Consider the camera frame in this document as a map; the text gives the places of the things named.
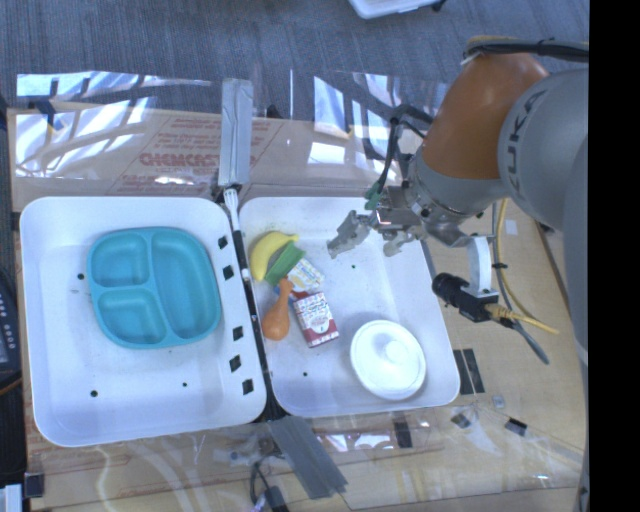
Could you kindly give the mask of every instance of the red and white carton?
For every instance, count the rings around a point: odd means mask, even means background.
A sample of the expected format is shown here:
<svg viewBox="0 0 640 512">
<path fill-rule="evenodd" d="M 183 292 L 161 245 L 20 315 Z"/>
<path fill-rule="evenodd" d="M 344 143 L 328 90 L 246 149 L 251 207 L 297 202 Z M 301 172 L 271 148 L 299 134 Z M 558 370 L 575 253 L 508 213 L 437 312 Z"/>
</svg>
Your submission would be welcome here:
<svg viewBox="0 0 640 512">
<path fill-rule="evenodd" d="M 317 347 L 340 336 L 323 292 L 295 301 L 293 309 L 309 347 Z"/>
</svg>

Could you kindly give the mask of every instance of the black cable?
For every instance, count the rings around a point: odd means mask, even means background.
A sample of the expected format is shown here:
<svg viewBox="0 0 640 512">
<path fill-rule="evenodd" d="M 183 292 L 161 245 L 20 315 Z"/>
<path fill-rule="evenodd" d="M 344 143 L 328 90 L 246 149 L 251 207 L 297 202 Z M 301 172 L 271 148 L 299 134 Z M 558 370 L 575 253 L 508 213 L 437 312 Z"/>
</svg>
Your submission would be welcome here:
<svg viewBox="0 0 640 512">
<path fill-rule="evenodd" d="M 542 57 L 556 57 L 573 62 L 589 62 L 589 44 L 556 41 L 554 38 L 540 41 L 510 37 L 473 38 L 467 43 L 465 58 L 476 53 L 535 53 Z"/>
<path fill-rule="evenodd" d="M 491 207 L 491 226 L 492 226 L 492 231 L 493 231 L 493 241 L 492 241 L 492 246 L 493 246 L 493 258 L 494 258 L 494 268 L 497 268 L 498 265 L 503 266 L 504 263 L 501 261 L 497 260 L 497 235 L 498 235 L 498 230 L 497 230 L 497 218 L 496 218 L 496 203 L 493 203 L 492 207 Z M 502 298 L 504 300 L 505 305 L 509 308 L 509 309 L 513 309 L 511 306 L 511 301 L 509 300 L 509 294 L 507 293 L 507 290 L 505 289 L 504 283 L 502 281 L 502 277 L 500 276 L 500 272 L 496 272 L 496 277 L 498 280 L 498 287 L 500 288 L 500 293 L 502 294 Z M 501 324 L 505 327 L 508 327 L 510 329 L 513 329 L 514 331 L 518 332 L 525 340 L 526 342 L 529 344 L 529 346 L 531 347 L 531 349 L 535 352 L 535 354 L 538 356 L 538 358 L 545 364 L 549 364 L 549 358 L 547 357 L 547 355 L 545 354 L 544 350 L 542 350 L 542 347 L 540 347 L 540 345 L 538 344 L 538 342 L 533 339 L 533 337 L 524 329 L 524 327 L 522 327 L 522 324 L 518 321 L 518 320 L 509 320 L 508 322 L 501 322 Z"/>
<path fill-rule="evenodd" d="M 424 138 L 425 134 L 422 133 L 420 130 L 418 130 L 415 126 L 413 126 L 410 122 L 408 121 L 401 121 L 400 124 L 406 126 L 407 128 L 409 128 L 413 133 L 415 133 L 418 137 Z"/>
<path fill-rule="evenodd" d="M 396 117 L 392 117 L 389 121 L 391 123 L 391 130 L 389 131 L 389 141 L 387 143 L 387 156 L 384 161 L 384 168 L 382 169 L 382 173 L 377 180 L 378 190 L 377 192 L 382 192 L 384 188 L 384 184 L 387 181 L 387 176 L 389 174 L 389 168 L 391 167 L 391 161 L 396 152 L 396 147 L 398 145 L 398 137 L 396 137 L 396 130 L 398 129 L 399 120 Z"/>
<path fill-rule="evenodd" d="M 251 501 L 252 501 L 252 503 L 254 505 L 258 502 L 258 496 L 256 496 L 256 490 L 255 490 L 256 476 L 258 476 L 258 475 L 260 476 L 260 479 L 262 480 L 262 483 L 264 484 L 265 491 L 267 489 L 269 489 L 269 484 L 267 483 L 267 479 L 262 474 L 262 471 L 260 471 L 260 465 L 262 464 L 262 461 L 264 459 L 265 459 L 265 457 L 261 458 L 259 461 L 254 462 L 253 466 L 251 466 L 251 479 L 250 479 L 250 482 L 249 482 L 249 495 L 251 496 Z"/>
<path fill-rule="evenodd" d="M 413 105 L 400 105 L 393 111 L 393 116 L 398 119 L 404 117 L 405 115 L 409 115 L 418 121 L 422 121 L 427 125 L 431 125 L 433 123 L 433 116 L 427 114 L 424 110 L 420 110 L 419 108 L 414 107 Z"/>
</svg>

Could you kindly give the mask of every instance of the black device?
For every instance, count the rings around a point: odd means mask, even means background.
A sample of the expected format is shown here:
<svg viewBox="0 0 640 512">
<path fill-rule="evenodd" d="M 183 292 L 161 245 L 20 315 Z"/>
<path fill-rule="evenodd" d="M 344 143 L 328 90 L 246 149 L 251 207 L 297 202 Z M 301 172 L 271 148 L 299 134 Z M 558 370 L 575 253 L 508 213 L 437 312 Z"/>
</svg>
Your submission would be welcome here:
<svg viewBox="0 0 640 512">
<path fill-rule="evenodd" d="M 487 297 L 475 297 L 464 291 L 469 283 L 461 277 L 442 272 L 431 283 L 431 289 L 447 304 L 459 309 L 460 314 L 472 322 L 486 322 L 491 320 L 491 314 L 485 309 L 485 305 L 498 302 L 497 295 Z"/>
<path fill-rule="evenodd" d="M 3 279 L 0 279 L 0 390 L 21 377 L 18 308 Z"/>
</svg>

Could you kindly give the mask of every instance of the blue divided plate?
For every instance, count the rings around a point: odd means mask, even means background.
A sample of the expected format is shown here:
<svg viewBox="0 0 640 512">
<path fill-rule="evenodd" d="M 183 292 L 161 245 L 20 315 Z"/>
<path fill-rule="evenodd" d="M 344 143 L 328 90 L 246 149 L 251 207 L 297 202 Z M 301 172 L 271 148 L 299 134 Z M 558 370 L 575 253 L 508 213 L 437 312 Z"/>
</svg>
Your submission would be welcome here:
<svg viewBox="0 0 640 512">
<path fill-rule="evenodd" d="M 124 229 L 102 236 L 89 250 L 87 277 L 102 331 L 125 347 L 192 343 L 220 321 L 220 293 L 207 250 L 181 229 Z"/>
</svg>

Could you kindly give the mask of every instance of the yellow cable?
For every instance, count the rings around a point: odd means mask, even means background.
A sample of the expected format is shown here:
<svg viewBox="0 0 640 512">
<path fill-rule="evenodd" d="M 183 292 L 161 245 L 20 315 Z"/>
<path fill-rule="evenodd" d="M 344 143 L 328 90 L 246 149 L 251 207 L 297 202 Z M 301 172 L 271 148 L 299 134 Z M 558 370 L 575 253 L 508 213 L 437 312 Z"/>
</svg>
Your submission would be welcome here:
<svg viewBox="0 0 640 512">
<path fill-rule="evenodd" d="M 500 203 L 500 210 L 498 212 L 498 225 L 496 227 L 496 259 L 498 260 L 498 262 L 502 263 L 502 225 L 504 224 L 504 218 L 507 212 L 507 199 L 503 199 L 502 202 Z M 522 311 L 522 313 L 535 320 L 535 316 L 533 316 L 528 310 L 527 308 L 525 308 L 522 303 L 518 300 L 518 298 L 515 296 L 515 294 L 513 293 L 513 290 L 511 290 L 511 286 L 509 285 L 509 281 L 507 280 L 507 275 L 504 271 L 503 268 L 498 267 L 498 272 L 500 273 L 500 277 L 502 278 L 502 281 L 504 283 L 504 287 L 507 290 L 507 293 L 509 294 L 509 296 L 511 297 L 511 299 L 513 300 L 514 304 L 516 306 L 518 306 L 518 309 L 520 309 L 520 311 Z"/>
<path fill-rule="evenodd" d="M 525 315 L 521 315 L 520 313 L 516 313 L 515 311 L 511 311 L 504 306 L 500 306 L 499 304 L 486 304 L 485 309 L 491 314 L 493 318 L 508 318 L 509 320 L 520 320 L 521 322 L 526 322 L 528 324 L 534 325 L 538 329 L 542 329 L 551 334 L 558 334 L 560 331 L 558 329 L 554 329 L 553 327 L 548 326 L 536 320 L 535 318 L 531 318 Z"/>
</svg>

